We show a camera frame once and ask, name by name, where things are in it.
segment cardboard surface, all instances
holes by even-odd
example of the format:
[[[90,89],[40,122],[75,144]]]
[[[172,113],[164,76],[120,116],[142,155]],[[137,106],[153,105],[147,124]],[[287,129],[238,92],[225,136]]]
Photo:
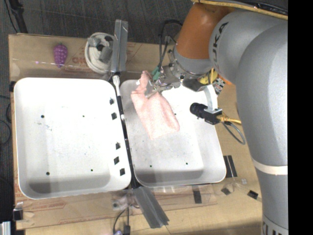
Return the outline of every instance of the cardboard surface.
[[[66,43],[73,55],[68,65],[79,58],[86,39],[59,38],[27,34],[9,35],[10,78],[17,81],[23,77],[79,77],[97,78],[93,72],[59,69],[52,65],[51,51],[47,47]],[[25,51],[36,46],[33,51]],[[123,79],[138,79],[142,70],[152,71],[158,64],[158,45],[128,43],[127,72]],[[232,118],[239,118],[236,107],[234,85],[226,85],[219,98],[219,107]],[[16,135],[14,122],[14,99],[12,103],[12,140],[15,176],[15,203],[23,206],[24,219],[17,222],[19,230],[26,229],[26,234],[112,234],[112,226],[119,210],[113,210],[112,201],[120,199],[124,192],[109,192],[31,200],[26,198],[18,187],[16,160]],[[252,164],[248,146],[237,143],[222,125],[216,125],[223,155],[231,155],[238,177],[226,178],[219,184],[199,186],[202,204],[196,204],[191,186],[181,188],[157,188],[155,196],[166,211],[170,222],[167,227],[149,229],[139,209],[133,209],[130,216],[132,234],[260,234],[262,204],[260,187]],[[226,195],[222,189],[227,188]],[[253,199],[247,196],[249,190],[259,194]],[[118,224],[126,218],[119,219]]]

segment pink towel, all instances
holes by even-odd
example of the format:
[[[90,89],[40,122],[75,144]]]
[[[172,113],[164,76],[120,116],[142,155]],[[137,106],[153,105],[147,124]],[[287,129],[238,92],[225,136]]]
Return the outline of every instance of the pink towel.
[[[150,74],[143,71],[140,85],[132,92],[131,98],[138,117],[151,140],[179,131],[179,123],[169,102],[159,92],[145,97]]]

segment black floor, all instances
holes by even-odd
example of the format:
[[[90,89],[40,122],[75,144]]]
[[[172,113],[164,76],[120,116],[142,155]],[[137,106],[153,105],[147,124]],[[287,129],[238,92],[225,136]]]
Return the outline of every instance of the black floor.
[[[30,34],[87,38],[95,32],[112,34],[116,19],[129,22],[129,41],[157,43],[161,21],[184,21],[190,0],[19,0],[24,6],[24,19]],[[288,8],[288,0],[257,0]],[[18,29],[12,13],[13,24]],[[175,33],[179,28],[168,28]],[[4,0],[0,0],[0,223],[11,219],[13,202],[13,161],[10,126],[6,119],[9,100],[8,34],[15,30]]]

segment white plastic tray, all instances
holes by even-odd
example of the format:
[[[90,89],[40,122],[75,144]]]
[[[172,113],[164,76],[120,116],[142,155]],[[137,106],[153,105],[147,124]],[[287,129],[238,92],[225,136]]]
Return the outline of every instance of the white plastic tray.
[[[25,196],[79,195],[129,185],[127,150],[110,83],[24,78],[14,87],[14,99],[19,185]]]
[[[194,92],[183,86],[164,91],[180,131],[150,140],[138,118],[131,91],[136,80],[121,86],[124,114],[131,147],[134,173],[146,187],[164,187],[215,183],[224,179],[226,167],[213,125],[190,113],[194,102],[207,105],[204,92]]]

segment purple grapes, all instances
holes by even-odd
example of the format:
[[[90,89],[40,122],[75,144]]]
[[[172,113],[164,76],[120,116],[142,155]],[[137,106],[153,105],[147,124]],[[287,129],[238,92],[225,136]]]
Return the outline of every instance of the purple grapes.
[[[67,47],[63,44],[59,44],[53,49],[54,63],[60,68],[65,64],[67,59]]]

